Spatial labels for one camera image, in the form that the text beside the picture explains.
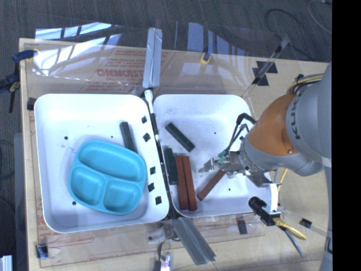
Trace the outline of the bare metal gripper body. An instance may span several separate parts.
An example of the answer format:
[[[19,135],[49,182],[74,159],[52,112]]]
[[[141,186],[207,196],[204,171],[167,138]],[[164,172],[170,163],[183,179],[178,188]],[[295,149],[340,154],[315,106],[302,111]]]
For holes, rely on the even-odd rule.
[[[245,163],[240,151],[222,151],[218,154],[217,164],[220,170],[226,173],[246,175]]]

